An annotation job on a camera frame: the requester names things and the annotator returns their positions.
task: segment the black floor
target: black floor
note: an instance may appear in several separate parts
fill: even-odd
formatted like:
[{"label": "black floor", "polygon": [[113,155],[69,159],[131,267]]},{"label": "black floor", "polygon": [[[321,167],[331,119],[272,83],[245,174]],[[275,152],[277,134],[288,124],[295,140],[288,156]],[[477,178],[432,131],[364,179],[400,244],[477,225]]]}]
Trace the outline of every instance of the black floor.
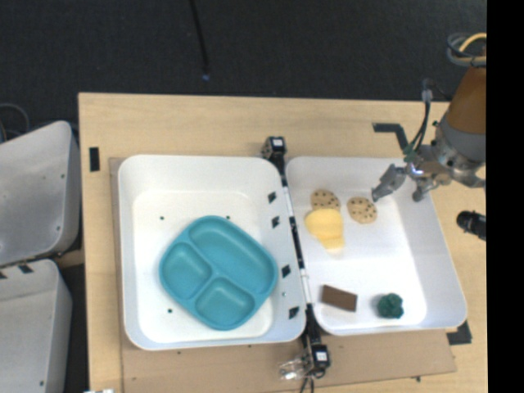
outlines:
[{"label": "black floor", "polygon": [[[419,100],[423,79],[453,93],[463,76],[448,36],[487,29],[487,0],[193,2],[0,0],[0,106],[36,126],[76,123],[79,92]],[[0,124],[9,138],[25,131],[6,105]],[[87,368],[83,276],[65,273],[68,392]]]}]

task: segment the cookie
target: cookie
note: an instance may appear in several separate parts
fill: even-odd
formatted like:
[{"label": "cookie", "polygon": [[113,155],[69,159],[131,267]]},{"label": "cookie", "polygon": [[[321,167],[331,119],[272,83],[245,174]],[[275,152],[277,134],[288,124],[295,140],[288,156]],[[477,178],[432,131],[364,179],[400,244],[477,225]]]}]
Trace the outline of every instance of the cookie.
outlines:
[{"label": "cookie", "polygon": [[317,189],[310,197],[311,207],[313,210],[321,210],[323,208],[331,208],[333,210],[341,210],[341,202],[338,197],[327,189]]},{"label": "cookie", "polygon": [[377,207],[363,196],[354,196],[347,201],[350,217],[357,223],[370,224],[377,219]]}]

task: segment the teal plastic plate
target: teal plastic plate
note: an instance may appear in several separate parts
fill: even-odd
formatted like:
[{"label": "teal plastic plate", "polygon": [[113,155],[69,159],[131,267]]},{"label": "teal plastic plate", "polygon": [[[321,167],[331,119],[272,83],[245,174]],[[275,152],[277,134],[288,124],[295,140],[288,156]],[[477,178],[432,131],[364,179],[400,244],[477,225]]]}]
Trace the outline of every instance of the teal plastic plate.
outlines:
[{"label": "teal plastic plate", "polygon": [[273,291],[278,267],[253,237],[219,216],[193,221],[160,261],[164,289],[211,328],[238,328]]}]

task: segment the black bracket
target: black bracket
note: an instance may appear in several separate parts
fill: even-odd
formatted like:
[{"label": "black bracket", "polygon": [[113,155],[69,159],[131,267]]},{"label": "black bracket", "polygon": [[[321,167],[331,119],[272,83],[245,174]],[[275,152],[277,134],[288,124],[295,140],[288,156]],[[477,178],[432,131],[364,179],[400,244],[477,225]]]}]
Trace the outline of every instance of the black bracket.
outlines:
[{"label": "black bracket", "polygon": [[471,344],[473,339],[467,320],[457,327],[457,332],[447,333],[447,336],[450,345]]},{"label": "black bracket", "polygon": [[32,273],[34,272],[29,265],[27,264],[20,264],[18,265],[18,268],[20,271],[22,271],[22,273]]},{"label": "black bracket", "polygon": [[375,133],[395,133],[400,149],[402,150],[404,150],[404,148],[408,145],[406,133],[400,124],[373,123],[373,130]]},{"label": "black bracket", "polygon": [[97,172],[100,170],[100,151],[98,147],[89,148],[89,171]]},{"label": "black bracket", "polygon": [[287,186],[286,181],[286,161],[284,155],[287,153],[286,140],[284,137],[267,137],[261,150],[262,156],[275,165],[280,177],[282,185]]}]

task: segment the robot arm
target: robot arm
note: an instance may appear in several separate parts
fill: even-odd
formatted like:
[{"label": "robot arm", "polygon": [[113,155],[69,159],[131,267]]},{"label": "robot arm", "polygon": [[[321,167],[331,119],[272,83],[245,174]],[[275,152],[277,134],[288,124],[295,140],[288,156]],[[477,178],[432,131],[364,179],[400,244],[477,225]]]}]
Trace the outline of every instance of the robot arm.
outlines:
[{"label": "robot arm", "polygon": [[[403,147],[405,165],[390,166],[380,178],[380,184],[372,189],[373,200],[393,193],[406,177],[417,184],[413,193],[415,201],[422,200],[427,192],[440,185],[450,184],[452,180],[467,187],[486,185],[485,180],[476,175],[486,163],[486,38],[486,34],[454,34],[449,37],[448,58],[454,64],[468,69],[448,110],[440,122],[434,124],[435,137],[429,145],[422,144],[422,140],[431,107],[432,83],[427,80],[423,82],[425,115],[422,125],[414,139]],[[474,56],[466,52],[478,43],[483,44],[481,55]]]}]

